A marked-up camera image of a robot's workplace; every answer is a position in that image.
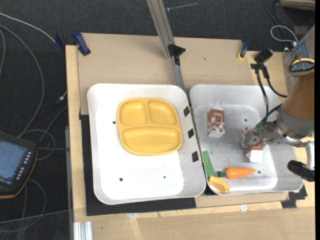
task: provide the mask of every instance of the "yellow and blue clamp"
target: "yellow and blue clamp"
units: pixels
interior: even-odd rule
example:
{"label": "yellow and blue clamp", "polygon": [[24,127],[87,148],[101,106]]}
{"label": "yellow and blue clamp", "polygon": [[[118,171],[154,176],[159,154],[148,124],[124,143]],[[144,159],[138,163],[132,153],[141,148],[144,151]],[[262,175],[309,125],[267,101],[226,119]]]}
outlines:
{"label": "yellow and blue clamp", "polygon": [[242,50],[240,50],[239,51],[239,53],[238,53],[238,56],[237,56],[237,59],[239,60],[239,61],[244,61],[245,60],[245,58],[246,58],[246,53],[247,53],[247,51],[248,51],[248,49],[249,49],[249,46],[250,46],[250,44],[251,44],[251,40],[248,40],[248,41],[245,41],[245,42],[243,42],[244,44],[243,44],[243,48],[242,48]]}

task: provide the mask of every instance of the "blue clamp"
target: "blue clamp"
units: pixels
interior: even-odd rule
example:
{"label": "blue clamp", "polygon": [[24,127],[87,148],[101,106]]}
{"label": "blue clamp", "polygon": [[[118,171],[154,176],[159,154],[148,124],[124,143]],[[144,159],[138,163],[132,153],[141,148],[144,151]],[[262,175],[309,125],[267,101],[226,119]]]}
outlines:
{"label": "blue clamp", "polygon": [[245,60],[246,52],[248,51],[250,44],[251,44],[251,40],[244,42],[243,48],[242,48],[242,50],[239,51],[238,56],[237,56],[239,61]]}
{"label": "blue clamp", "polygon": [[84,37],[79,31],[73,31],[71,34],[71,37],[73,41],[79,45],[78,50],[83,54],[83,56],[86,56],[91,53],[91,51],[88,49],[86,42],[84,40]]}

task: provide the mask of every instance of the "black floor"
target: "black floor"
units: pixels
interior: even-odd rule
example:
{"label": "black floor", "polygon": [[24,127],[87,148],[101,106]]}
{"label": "black floor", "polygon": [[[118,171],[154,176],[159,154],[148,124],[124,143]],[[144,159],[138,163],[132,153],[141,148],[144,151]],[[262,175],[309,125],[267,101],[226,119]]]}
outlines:
{"label": "black floor", "polygon": [[[277,0],[266,1],[272,6]],[[272,39],[270,28],[275,22],[268,15],[263,0],[164,0],[164,3],[169,8],[198,3],[173,9],[168,13],[175,37],[251,40],[249,50],[252,51],[267,48],[282,51],[288,45]],[[274,4],[279,23],[292,30],[295,26],[311,27],[315,24],[314,12],[283,9],[276,2]],[[35,25],[53,38],[58,33],[65,44],[73,44],[71,33],[74,30],[157,35],[146,0],[1,0],[0,5],[0,13]],[[66,91],[65,55],[36,29],[2,15],[0,25],[16,33],[30,47],[42,68],[44,100],[38,120],[29,130],[44,130],[55,115],[67,106],[66,100],[56,105],[57,99]],[[17,136],[24,130],[39,105],[41,78],[36,63],[26,48],[6,30],[2,29],[2,32],[5,36],[6,54],[0,74],[0,131]],[[3,47],[0,37],[0,56]],[[65,147],[67,125],[67,111],[64,110],[49,130],[55,138],[57,148]],[[23,138],[37,142],[40,136],[40,133],[31,133]],[[47,147],[51,142],[46,137],[40,146]],[[47,154],[41,151],[39,157]],[[38,161],[31,178],[45,190],[45,214],[68,209],[64,151],[55,151],[47,159]],[[24,216],[38,215],[44,202],[42,191],[32,182],[27,187]],[[21,218],[24,203],[24,191],[16,198],[0,200],[0,222]]]}

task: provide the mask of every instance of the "toy carrot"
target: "toy carrot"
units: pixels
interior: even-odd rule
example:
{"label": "toy carrot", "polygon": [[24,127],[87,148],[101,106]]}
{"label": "toy carrot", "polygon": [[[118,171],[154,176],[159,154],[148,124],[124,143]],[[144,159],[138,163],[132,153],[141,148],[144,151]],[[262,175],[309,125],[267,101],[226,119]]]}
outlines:
{"label": "toy carrot", "polygon": [[253,174],[256,171],[254,168],[245,167],[229,167],[223,171],[218,171],[218,177],[227,177],[228,179],[238,179],[249,174]]}

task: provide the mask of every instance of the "electronic device with screen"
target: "electronic device with screen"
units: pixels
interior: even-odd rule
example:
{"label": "electronic device with screen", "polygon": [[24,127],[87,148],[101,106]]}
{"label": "electronic device with screen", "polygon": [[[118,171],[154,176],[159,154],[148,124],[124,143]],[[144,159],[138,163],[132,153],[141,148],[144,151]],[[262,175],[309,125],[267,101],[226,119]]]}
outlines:
{"label": "electronic device with screen", "polygon": [[0,199],[14,198],[20,193],[35,167],[37,155],[33,142],[0,131]]}

